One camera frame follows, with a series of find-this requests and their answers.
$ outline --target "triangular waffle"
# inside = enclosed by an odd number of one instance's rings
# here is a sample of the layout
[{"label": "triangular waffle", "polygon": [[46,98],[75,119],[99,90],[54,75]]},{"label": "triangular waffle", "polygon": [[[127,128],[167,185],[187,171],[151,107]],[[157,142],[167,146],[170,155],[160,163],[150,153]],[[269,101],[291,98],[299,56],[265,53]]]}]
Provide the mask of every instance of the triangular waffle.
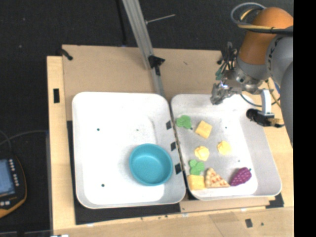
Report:
[{"label": "triangular waffle", "polygon": [[219,174],[217,174],[213,168],[208,168],[205,176],[206,188],[218,188],[229,186],[229,183],[226,182],[226,180],[224,180]]}]

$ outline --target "black floor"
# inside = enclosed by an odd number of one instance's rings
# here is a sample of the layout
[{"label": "black floor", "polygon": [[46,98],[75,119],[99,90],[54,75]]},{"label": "black floor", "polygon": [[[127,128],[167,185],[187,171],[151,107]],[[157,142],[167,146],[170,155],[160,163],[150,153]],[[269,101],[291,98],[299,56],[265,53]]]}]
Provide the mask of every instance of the black floor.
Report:
[{"label": "black floor", "polygon": [[[153,47],[222,49],[242,43],[244,31],[230,20],[243,2],[276,6],[294,16],[294,0],[139,0],[150,23]],[[136,46],[125,11],[123,34],[116,0],[0,0],[0,130],[11,140],[28,181],[28,199],[0,219],[0,233],[50,228],[46,164],[47,55],[62,44]],[[8,143],[0,134],[0,152]]]}]

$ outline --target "black bracket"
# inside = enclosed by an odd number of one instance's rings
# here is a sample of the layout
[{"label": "black bracket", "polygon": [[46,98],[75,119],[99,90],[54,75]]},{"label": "black bracket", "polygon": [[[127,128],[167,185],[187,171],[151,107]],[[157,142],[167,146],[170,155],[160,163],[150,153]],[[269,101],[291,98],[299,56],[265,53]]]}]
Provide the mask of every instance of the black bracket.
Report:
[{"label": "black bracket", "polygon": [[148,60],[149,60],[150,67],[152,69],[155,68],[156,75],[160,76],[159,66],[162,63],[164,63],[165,59],[162,59],[162,58],[159,58],[159,57],[151,55],[151,56],[148,57]]}]

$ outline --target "metal bar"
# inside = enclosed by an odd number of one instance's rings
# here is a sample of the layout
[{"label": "metal bar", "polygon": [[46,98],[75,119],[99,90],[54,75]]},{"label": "metal bar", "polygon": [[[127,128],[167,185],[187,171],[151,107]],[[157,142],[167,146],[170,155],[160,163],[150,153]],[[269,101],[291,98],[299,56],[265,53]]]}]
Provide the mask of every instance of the metal bar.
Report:
[{"label": "metal bar", "polygon": [[128,20],[131,24],[137,45],[143,55],[145,67],[152,71],[154,87],[156,93],[164,96],[161,78],[151,69],[148,58],[154,54],[151,40],[147,31],[147,26],[138,0],[122,0],[126,10]]}]

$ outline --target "black and yellow device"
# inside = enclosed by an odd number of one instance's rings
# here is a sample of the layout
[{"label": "black and yellow device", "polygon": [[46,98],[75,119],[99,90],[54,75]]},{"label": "black and yellow device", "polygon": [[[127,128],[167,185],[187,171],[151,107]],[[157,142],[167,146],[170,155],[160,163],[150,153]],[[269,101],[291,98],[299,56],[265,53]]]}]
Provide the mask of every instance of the black and yellow device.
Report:
[{"label": "black and yellow device", "polygon": [[27,196],[26,179],[18,158],[0,152],[0,218],[21,206]]}]

